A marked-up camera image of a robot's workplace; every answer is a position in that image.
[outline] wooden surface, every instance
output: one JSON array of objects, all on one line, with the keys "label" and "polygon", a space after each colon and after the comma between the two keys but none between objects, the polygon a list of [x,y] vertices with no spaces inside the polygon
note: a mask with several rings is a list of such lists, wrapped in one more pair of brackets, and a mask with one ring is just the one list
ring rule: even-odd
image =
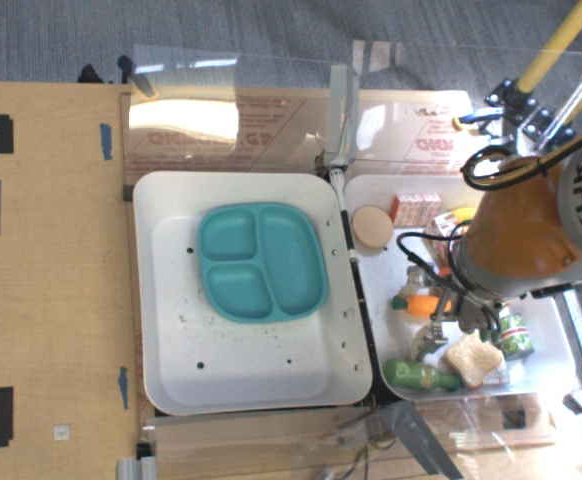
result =
[{"label": "wooden surface", "polygon": [[[14,389],[14,437],[0,448],[0,479],[113,479],[117,459],[135,457],[125,91],[0,83],[15,146],[0,155],[0,387]],[[111,126],[111,160],[101,123]],[[69,440],[54,440],[59,424],[70,425]]]}]

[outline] green bottle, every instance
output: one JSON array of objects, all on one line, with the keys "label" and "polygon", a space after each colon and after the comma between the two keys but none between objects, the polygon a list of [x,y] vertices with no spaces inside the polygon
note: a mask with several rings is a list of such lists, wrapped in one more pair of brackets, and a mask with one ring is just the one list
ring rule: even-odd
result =
[{"label": "green bottle", "polygon": [[454,391],[460,387],[460,377],[454,373],[442,373],[430,364],[389,359],[382,369],[390,386],[404,387],[420,391],[444,388]]}]

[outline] white tray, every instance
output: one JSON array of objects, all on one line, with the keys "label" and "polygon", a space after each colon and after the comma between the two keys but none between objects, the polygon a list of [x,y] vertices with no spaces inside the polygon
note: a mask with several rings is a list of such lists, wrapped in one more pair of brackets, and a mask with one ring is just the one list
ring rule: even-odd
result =
[{"label": "white tray", "polygon": [[[329,184],[308,174],[154,172],[137,183],[133,200],[144,380],[156,408],[187,415],[345,405],[366,396],[371,365]],[[293,205],[311,220],[329,292],[306,318],[236,323],[206,298],[196,231],[213,208],[263,201]]]},{"label": "white tray", "polygon": [[[482,193],[469,188],[458,176],[403,176],[361,175],[354,177],[345,187],[345,198],[352,216],[361,206],[375,205],[387,213],[391,210],[395,194],[438,193],[442,198],[440,213],[460,207],[475,207]],[[380,252],[356,243],[360,276],[371,319],[371,328],[378,359],[381,365],[392,357],[408,359],[415,333],[428,323],[406,311],[393,310],[391,300],[406,283],[406,270],[412,265],[396,244],[397,236],[414,228],[396,228],[386,250]],[[431,257],[421,239],[409,238],[405,245],[422,256]],[[457,399],[501,394],[546,392],[552,395],[566,394],[575,379],[575,362],[568,345],[564,328],[552,298],[515,300],[510,310],[524,318],[535,351],[528,357],[507,362],[510,382],[483,386],[478,389],[460,388],[415,391],[408,388],[391,388],[397,395],[409,400]],[[443,323],[443,333],[449,344],[461,337],[456,323]],[[450,369],[442,355],[445,347],[435,354],[425,356],[425,362],[444,372]]]}]

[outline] wooden table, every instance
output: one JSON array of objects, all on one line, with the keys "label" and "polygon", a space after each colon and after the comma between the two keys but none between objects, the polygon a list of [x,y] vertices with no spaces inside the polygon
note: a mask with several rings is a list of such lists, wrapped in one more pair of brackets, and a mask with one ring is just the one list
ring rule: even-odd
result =
[{"label": "wooden table", "polygon": [[[150,415],[136,383],[133,226],[131,203],[122,197],[130,91],[0,82],[0,115],[14,125],[13,153],[0,153],[0,388],[6,388],[0,393],[13,394],[0,479],[113,479],[118,459],[135,458]],[[0,418],[8,416],[8,396],[5,403]],[[420,407],[467,479],[582,477],[582,438],[563,430],[573,418],[556,428],[556,415],[539,408],[532,439],[478,436],[462,426],[482,409],[463,414],[467,407]],[[471,448],[467,439],[495,445]],[[186,451],[177,436],[171,444]],[[218,453],[217,461],[226,460]],[[371,479],[425,473],[400,443],[373,458]],[[158,466],[159,478],[218,477],[193,468],[187,476],[159,457]],[[254,468],[232,478],[311,480],[321,469],[256,474]],[[363,469],[350,478],[363,478]]]}]

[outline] transparent acrylic sheet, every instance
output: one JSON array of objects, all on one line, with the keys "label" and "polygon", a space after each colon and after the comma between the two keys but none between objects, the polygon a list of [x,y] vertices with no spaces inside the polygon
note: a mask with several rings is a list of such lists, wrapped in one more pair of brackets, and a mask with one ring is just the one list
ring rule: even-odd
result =
[{"label": "transparent acrylic sheet", "polygon": [[[350,67],[360,89],[348,176],[459,174],[489,137],[458,131],[452,119],[485,107],[540,53],[355,42]],[[136,46],[132,60],[128,185],[155,170],[315,172],[337,63],[148,45]],[[564,52],[533,96],[556,113],[580,82],[582,53]],[[571,126],[582,133],[582,110]],[[489,131],[498,136],[502,123]]]},{"label": "transparent acrylic sheet", "polygon": [[582,417],[561,404],[416,403],[430,430],[405,404],[155,418],[141,435],[160,478],[582,478]]}]

